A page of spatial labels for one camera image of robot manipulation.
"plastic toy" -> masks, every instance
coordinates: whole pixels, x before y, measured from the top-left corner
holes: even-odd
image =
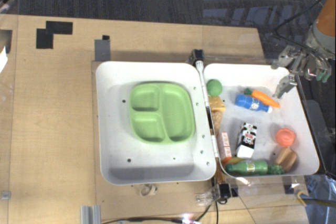
[[[221,111],[214,111],[211,113],[211,116],[212,116],[212,122],[214,124],[214,132],[215,135],[217,136],[219,134],[219,128],[221,128],[220,124],[222,122],[223,113]]]
[[[226,132],[222,132],[221,134],[216,136],[218,151],[220,156],[220,161],[222,164],[225,164],[232,158],[230,144],[229,144],[229,137],[227,136]]]
[[[152,144],[175,144],[195,133],[190,96],[172,83],[144,83],[130,94],[130,123],[139,140]]]
[[[206,84],[206,90],[210,96],[218,96],[222,93],[223,86],[218,80],[212,79]]]
[[[258,91],[258,90],[251,91],[249,88],[246,88],[244,91],[244,94],[250,95],[253,98],[259,99],[265,105],[271,105],[271,106],[274,106],[275,108],[280,107],[279,103],[277,103],[271,97],[269,97],[267,94],[261,91]]]
[[[245,96],[243,94],[238,94],[235,100],[235,104],[237,106],[241,106],[246,109],[260,111],[263,110],[265,112],[272,112],[272,107],[268,105],[264,105],[259,99]]]
[[[281,165],[272,164],[268,166],[267,173],[270,175],[282,175],[285,172]]]
[[[225,163],[225,165],[228,165],[228,164],[237,164],[237,163],[239,163],[239,162],[241,162],[241,161],[244,161],[244,159],[243,159],[243,158],[238,158],[238,157],[232,157],[231,159],[229,159],[229,160]]]
[[[297,154],[288,147],[284,147],[275,160],[276,165],[281,165],[285,172],[288,172],[293,167],[297,159]]]
[[[223,101],[221,100],[219,96],[210,96],[209,103],[210,103],[210,108],[212,112],[214,111],[224,112],[226,109]]]
[[[252,158],[254,146],[256,143],[257,127],[244,122],[239,131],[237,144],[237,157]]]
[[[282,128],[277,131],[275,139],[280,146],[288,147],[293,144],[295,139],[295,133],[288,128]]]
[[[242,161],[237,164],[227,164],[225,169],[228,173],[239,173],[242,175],[266,175],[268,165],[265,161]]]

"cow print carton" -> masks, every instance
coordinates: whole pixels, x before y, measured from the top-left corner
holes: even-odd
[[[257,127],[244,122],[239,131],[237,144],[237,157],[250,159],[252,158],[254,146],[256,143]]]

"green ball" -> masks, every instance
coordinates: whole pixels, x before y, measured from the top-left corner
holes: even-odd
[[[210,96],[219,96],[222,93],[223,86],[218,80],[212,79],[206,84],[206,90]]]

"green bottle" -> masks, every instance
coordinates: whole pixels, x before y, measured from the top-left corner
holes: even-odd
[[[237,164],[227,164],[228,173],[240,173],[242,175],[266,175],[268,165],[265,161],[241,161]]]

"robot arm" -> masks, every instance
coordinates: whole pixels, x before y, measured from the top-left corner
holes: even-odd
[[[302,47],[297,50],[288,45],[272,64],[273,69],[287,67],[290,71],[288,76],[280,80],[273,97],[281,98],[295,87],[295,76],[304,76],[307,80],[316,78],[322,83],[331,76],[331,67],[327,61],[335,60],[335,0],[326,1]]]

